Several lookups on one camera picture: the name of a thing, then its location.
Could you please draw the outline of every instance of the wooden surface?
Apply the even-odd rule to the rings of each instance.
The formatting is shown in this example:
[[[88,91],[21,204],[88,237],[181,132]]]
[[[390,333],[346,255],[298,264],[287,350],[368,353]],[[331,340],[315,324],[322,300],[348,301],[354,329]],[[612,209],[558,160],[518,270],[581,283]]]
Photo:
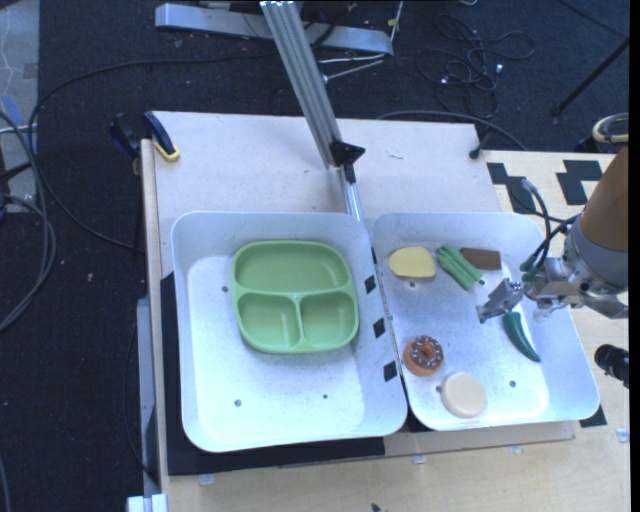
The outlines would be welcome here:
[[[150,276],[162,275],[161,222],[157,211],[156,164],[144,145],[143,183]],[[487,162],[502,163],[511,176],[526,176],[545,198],[551,215],[567,217],[581,207],[566,205],[556,173],[564,159],[597,160],[607,155],[485,152]],[[595,182],[585,182],[589,194]],[[506,187],[493,186],[500,207],[510,210]],[[150,307],[158,311],[158,282],[150,278]],[[628,320],[609,320],[593,311],[572,313],[584,349],[593,361],[596,348],[611,343],[628,349]],[[163,417],[162,352],[158,315],[151,315],[154,336],[156,401]],[[617,429],[630,429],[629,391],[593,364],[607,424],[571,425],[570,441],[501,446],[434,453],[423,463],[390,457],[304,467],[244,470],[215,475],[212,485],[197,477],[166,474],[164,421],[158,421],[162,492],[175,511],[628,511],[631,510],[630,443]]]

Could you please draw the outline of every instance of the black fabric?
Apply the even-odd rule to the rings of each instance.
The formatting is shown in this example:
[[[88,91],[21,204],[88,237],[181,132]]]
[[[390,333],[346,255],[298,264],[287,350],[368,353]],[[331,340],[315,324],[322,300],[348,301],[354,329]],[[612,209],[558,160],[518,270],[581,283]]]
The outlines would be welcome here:
[[[299,443],[229,453],[208,453],[194,446],[182,426],[178,318],[174,283],[173,274],[161,283],[169,474],[218,473],[384,455],[384,442],[381,437]]]
[[[140,182],[131,163],[111,143],[108,127],[116,114],[126,113],[140,131],[140,116],[147,110],[300,114],[272,42],[159,31],[154,11],[161,3],[40,2],[41,98],[68,80],[107,66],[243,57],[105,71],[59,90],[45,103],[38,116],[38,157],[51,188],[91,229],[126,244],[134,240]],[[310,21],[343,10],[322,2],[305,4],[315,5]],[[357,4],[341,24],[389,30],[387,20],[395,15],[397,2]],[[629,110],[626,50],[555,122],[551,114],[628,36],[629,9],[628,0],[478,0],[473,6],[456,1],[405,2],[394,57],[330,80],[329,96],[338,117],[371,119],[396,110],[445,107],[486,114],[481,98],[474,98],[478,104],[468,104],[462,96],[443,98],[441,88],[417,71],[416,60],[436,78],[444,76],[446,54],[434,48],[464,52],[436,25],[440,15],[449,13],[486,39],[484,44],[492,51],[520,55],[527,49],[525,40],[501,36],[521,31],[531,37],[535,52],[528,59],[486,54],[488,68],[504,65],[494,121],[530,150],[572,151],[590,135],[596,121]],[[316,50],[319,59],[344,55]],[[331,75],[353,65],[327,64],[322,70]],[[349,142],[366,148],[366,141]],[[484,147],[517,149],[496,133]],[[134,259],[131,251],[81,230],[50,193],[47,198],[59,242],[56,265],[19,322],[0,334],[0,451],[12,503],[15,512],[122,510],[127,496],[143,492],[142,470],[127,440],[123,406],[131,432],[139,432],[137,358],[134,351],[128,361],[127,354],[136,304],[146,288],[144,258]],[[8,217],[0,226],[2,315],[28,290],[40,261],[41,225],[30,214]],[[125,370],[129,371],[126,389]],[[139,435],[134,435],[134,448],[140,450]]]

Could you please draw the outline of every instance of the black bracket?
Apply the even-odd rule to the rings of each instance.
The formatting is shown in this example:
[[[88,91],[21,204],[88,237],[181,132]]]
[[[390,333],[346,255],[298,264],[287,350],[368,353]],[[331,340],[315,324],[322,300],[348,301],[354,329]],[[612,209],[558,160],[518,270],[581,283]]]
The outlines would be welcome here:
[[[331,143],[329,149],[336,165],[344,166],[345,179],[351,184],[355,183],[356,173],[353,169],[353,164],[364,154],[365,149],[337,140]]]

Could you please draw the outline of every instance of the black floor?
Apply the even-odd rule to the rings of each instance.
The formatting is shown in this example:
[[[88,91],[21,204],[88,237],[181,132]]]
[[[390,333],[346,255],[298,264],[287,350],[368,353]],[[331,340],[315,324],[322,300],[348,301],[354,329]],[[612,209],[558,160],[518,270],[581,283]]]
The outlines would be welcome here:
[[[39,93],[46,101],[38,161],[58,250],[30,307],[0,332],[0,453],[15,512],[123,510],[127,496],[142,493],[123,414],[126,407],[135,432],[135,350],[128,355],[145,266],[126,246],[134,243],[140,184],[110,140],[113,117],[126,113],[141,129],[140,115],[152,109],[300,113],[273,43],[160,32],[160,3],[41,0]],[[389,30],[398,6],[358,2],[343,14],[348,4],[305,2],[308,21]],[[572,152],[596,121],[629,110],[628,49],[563,105],[625,41],[629,10],[627,0],[405,2],[394,57],[331,80],[329,95],[338,117],[455,112],[481,118],[486,148]],[[353,66],[321,69],[331,75]],[[0,225],[0,318],[31,288],[41,254],[40,218],[9,214]]]

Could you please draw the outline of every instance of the gray floor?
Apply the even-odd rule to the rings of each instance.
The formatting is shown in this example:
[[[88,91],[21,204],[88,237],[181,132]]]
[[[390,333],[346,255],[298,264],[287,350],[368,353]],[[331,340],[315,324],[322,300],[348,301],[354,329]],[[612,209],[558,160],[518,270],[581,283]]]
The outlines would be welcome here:
[[[21,126],[28,122],[37,101],[39,1],[20,0],[0,10],[0,108]],[[6,169],[26,161],[16,137],[3,135],[0,148]],[[33,175],[20,173],[10,180],[9,190],[20,199],[31,200]]]

